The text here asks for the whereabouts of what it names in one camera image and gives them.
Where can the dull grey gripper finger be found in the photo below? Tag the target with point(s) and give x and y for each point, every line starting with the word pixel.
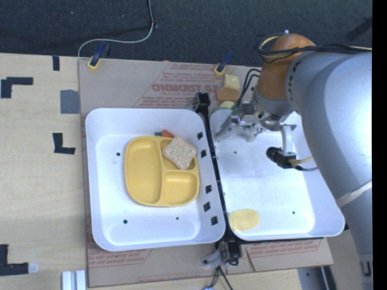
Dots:
pixel 224 129
pixel 251 133

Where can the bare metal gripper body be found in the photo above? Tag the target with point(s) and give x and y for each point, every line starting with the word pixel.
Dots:
pixel 251 116

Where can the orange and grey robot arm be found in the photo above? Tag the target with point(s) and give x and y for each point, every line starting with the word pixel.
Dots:
pixel 329 107

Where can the pale yellow round lid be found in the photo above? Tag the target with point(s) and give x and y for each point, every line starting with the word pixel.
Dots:
pixel 226 104

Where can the orange-brown flat block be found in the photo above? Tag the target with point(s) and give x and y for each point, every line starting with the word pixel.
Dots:
pixel 226 95

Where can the pale yellow cheese block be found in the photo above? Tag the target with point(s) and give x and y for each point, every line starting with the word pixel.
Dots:
pixel 232 81

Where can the beige speckled bread slice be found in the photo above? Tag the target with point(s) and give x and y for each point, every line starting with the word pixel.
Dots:
pixel 180 153

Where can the thin black rod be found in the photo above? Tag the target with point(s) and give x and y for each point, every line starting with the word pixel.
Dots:
pixel 219 180

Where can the orange carrot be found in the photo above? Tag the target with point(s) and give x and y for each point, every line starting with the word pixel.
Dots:
pixel 167 133

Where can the white plastic tray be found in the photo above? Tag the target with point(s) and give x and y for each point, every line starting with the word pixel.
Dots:
pixel 151 225
pixel 272 198

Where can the flat yellow oval disc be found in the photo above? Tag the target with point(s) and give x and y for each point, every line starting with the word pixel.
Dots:
pixel 244 220

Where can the yellow divided plate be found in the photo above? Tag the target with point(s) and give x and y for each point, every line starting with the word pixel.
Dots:
pixel 145 174

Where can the brown cardboard board, red print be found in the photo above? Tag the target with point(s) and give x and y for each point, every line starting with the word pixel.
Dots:
pixel 127 83

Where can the black cylinder on white bracket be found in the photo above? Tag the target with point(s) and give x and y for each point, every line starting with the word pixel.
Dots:
pixel 282 156

